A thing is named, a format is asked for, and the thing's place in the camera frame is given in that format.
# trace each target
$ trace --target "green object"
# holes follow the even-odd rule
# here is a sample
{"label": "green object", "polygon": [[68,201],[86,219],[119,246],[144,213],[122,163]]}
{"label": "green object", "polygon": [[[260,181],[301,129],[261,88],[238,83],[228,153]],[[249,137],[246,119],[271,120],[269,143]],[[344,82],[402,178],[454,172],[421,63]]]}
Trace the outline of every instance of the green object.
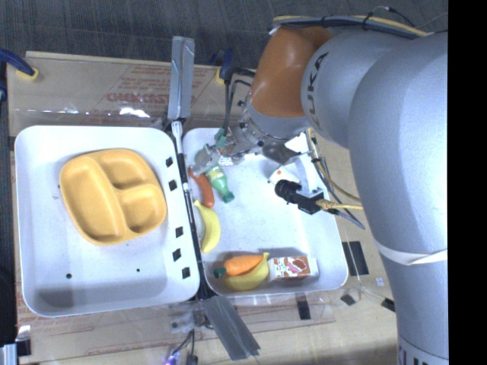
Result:
{"label": "green object", "polygon": [[230,190],[228,190],[227,176],[218,164],[214,165],[205,172],[205,176],[208,177],[212,187],[218,191],[218,194],[223,199],[223,202],[231,202],[235,196]]}
{"label": "green object", "polygon": [[213,275],[215,276],[215,278],[220,278],[220,277],[223,277],[227,274],[227,269],[225,268],[216,268],[214,271],[213,271]]}

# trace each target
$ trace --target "black zip tie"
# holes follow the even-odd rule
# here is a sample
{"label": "black zip tie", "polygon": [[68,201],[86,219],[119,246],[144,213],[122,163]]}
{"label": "black zip tie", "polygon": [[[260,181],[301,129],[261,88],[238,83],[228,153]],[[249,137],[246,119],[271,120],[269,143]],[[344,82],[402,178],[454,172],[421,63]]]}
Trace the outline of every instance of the black zip tie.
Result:
{"label": "black zip tie", "polygon": [[365,23],[374,16],[374,12],[370,11],[367,16],[365,17],[364,21],[362,22],[362,30],[367,31],[367,28],[365,27]]}

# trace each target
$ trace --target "yellow plate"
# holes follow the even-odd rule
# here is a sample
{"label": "yellow plate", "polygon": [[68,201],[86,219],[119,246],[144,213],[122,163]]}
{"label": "yellow plate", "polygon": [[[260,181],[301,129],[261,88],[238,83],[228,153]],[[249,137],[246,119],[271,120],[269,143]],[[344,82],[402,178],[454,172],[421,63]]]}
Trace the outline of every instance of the yellow plate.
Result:
{"label": "yellow plate", "polygon": [[167,215],[154,172],[131,150],[108,149],[73,158],[61,169],[59,187],[75,226],[97,245],[145,235]]}

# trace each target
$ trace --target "white tape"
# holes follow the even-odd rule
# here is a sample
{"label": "white tape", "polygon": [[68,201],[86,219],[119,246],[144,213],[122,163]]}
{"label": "white tape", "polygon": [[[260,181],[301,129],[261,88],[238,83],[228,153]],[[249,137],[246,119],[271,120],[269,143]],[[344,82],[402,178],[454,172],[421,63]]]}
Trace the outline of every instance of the white tape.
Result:
{"label": "white tape", "polygon": [[448,260],[448,249],[440,250],[439,252],[433,252],[431,254],[417,254],[412,252],[398,252],[397,250],[389,249],[384,245],[381,245],[376,239],[374,239],[375,246],[379,253],[387,259],[397,262],[401,265],[418,265],[418,264],[431,264],[433,262],[440,262]]}

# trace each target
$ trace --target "bottle cap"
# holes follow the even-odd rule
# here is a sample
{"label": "bottle cap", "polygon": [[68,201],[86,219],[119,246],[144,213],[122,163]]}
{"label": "bottle cap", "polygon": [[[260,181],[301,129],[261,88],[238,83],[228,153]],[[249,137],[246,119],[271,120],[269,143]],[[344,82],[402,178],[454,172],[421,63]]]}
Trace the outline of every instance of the bottle cap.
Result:
{"label": "bottle cap", "polygon": [[227,193],[226,195],[223,196],[223,202],[224,203],[229,203],[235,198],[234,194],[232,192]]}

